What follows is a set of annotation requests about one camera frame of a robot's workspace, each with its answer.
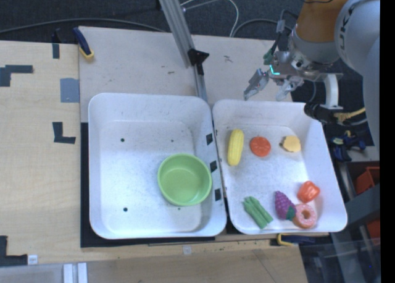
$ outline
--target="toy tomato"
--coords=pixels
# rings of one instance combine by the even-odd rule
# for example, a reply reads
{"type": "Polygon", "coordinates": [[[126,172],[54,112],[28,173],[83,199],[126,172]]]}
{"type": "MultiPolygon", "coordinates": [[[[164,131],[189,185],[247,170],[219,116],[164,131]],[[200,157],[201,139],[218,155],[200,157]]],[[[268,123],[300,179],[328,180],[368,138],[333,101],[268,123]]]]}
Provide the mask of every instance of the toy tomato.
{"type": "Polygon", "coordinates": [[[265,137],[261,136],[256,136],[251,139],[249,147],[252,153],[258,157],[266,157],[272,149],[270,142],[265,137]]]}
{"type": "Polygon", "coordinates": [[[297,198],[300,199],[303,203],[307,203],[316,198],[318,194],[320,194],[320,188],[316,186],[313,182],[306,181],[300,187],[297,193],[297,198]]]}

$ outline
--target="metal frame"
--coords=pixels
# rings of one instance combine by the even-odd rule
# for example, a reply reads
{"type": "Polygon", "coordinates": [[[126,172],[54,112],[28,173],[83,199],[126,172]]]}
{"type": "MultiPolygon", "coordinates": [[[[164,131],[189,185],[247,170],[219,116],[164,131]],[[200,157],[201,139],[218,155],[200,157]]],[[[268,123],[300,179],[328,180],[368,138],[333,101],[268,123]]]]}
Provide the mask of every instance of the metal frame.
{"type": "Polygon", "coordinates": [[[185,66],[189,67],[192,65],[194,67],[197,95],[207,101],[206,84],[204,83],[201,66],[202,61],[191,62],[189,53],[192,49],[194,50],[195,47],[180,2],[179,0],[159,0],[159,2],[185,66]]]}

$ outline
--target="red bell pepper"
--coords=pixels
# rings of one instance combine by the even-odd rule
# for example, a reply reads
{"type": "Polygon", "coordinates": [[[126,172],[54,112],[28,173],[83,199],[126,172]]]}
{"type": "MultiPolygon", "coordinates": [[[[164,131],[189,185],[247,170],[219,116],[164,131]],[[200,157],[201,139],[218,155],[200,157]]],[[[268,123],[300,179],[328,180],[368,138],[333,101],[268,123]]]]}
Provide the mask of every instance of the red bell pepper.
{"type": "Polygon", "coordinates": [[[320,194],[320,188],[311,181],[306,181],[300,187],[297,198],[303,203],[308,203],[320,194]]]}

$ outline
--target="pink donut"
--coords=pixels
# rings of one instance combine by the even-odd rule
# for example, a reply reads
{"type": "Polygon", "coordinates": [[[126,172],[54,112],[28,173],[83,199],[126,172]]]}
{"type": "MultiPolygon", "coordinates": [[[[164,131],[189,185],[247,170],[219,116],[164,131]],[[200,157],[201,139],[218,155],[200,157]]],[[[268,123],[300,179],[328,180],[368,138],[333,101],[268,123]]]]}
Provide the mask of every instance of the pink donut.
{"type": "Polygon", "coordinates": [[[308,204],[297,204],[296,214],[293,218],[293,222],[300,228],[311,228],[317,222],[317,214],[308,204]]]}

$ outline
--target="green bowl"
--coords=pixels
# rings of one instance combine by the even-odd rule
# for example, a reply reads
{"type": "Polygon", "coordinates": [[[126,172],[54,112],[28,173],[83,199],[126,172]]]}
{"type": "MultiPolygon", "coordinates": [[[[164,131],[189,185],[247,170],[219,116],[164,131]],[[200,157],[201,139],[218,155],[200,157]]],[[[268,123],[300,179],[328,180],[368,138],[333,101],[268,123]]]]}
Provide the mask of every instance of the green bowl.
{"type": "Polygon", "coordinates": [[[178,153],[167,157],[159,166],[158,184],[171,204],[191,206],[209,196],[212,178],[209,168],[198,157],[178,153]]]}

